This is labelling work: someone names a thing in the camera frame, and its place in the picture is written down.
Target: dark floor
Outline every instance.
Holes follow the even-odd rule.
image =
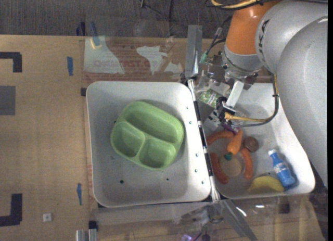
[[[168,24],[169,1],[146,0],[154,12],[138,0],[0,0],[0,34],[76,35],[81,21],[93,21],[101,35],[165,36],[171,28],[171,35],[185,37],[187,26],[199,23],[204,37],[211,37],[231,15],[204,8],[204,0],[172,0]]]

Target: green plate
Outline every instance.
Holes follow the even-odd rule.
[[[180,120],[143,101],[128,104],[111,132],[112,147],[119,155],[158,171],[174,161],[183,138]]]

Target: banana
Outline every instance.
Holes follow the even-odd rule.
[[[256,194],[283,192],[284,190],[282,183],[278,179],[268,175],[253,179],[251,186],[248,188],[248,192]]]

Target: orange sausage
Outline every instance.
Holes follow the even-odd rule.
[[[229,177],[221,170],[217,154],[209,153],[209,156],[212,163],[214,176],[221,184],[227,184],[229,182]]]
[[[219,132],[215,132],[213,134],[211,134],[206,142],[207,142],[207,145],[211,145],[213,144],[217,139],[219,138],[233,138],[234,137],[234,133],[231,132],[231,131],[228,131],[228,130],[223,130],[223,131],[219,131]]]
[[[253,163],[250,155],[250,151],[247,148],[242,148],[240,150],[241,155],[243,156],[244,163],[245,163],[245,172],[244,178],[251,179],[253,176]]]
[[[233,139],[231,139],[231,141],[229,142],[229,144],[227,145],[227,152],[228,153],[232,153],[234,155],[236,155],[241,147],[241,139],[243,137],[243,130],[240,129],[237,134],[235,134],[235,136],[233,137]]]

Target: blue bottle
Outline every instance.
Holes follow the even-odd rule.
[[[291,187],[296,182],[296,180],[294,177],[292,177],[286,163],[279,158],[277,151],[275,149],[271,149],[268,152],[268,155],[270,155],[270,157],[273,160],[274,171],[279,177],[283,187],[284,188]]]

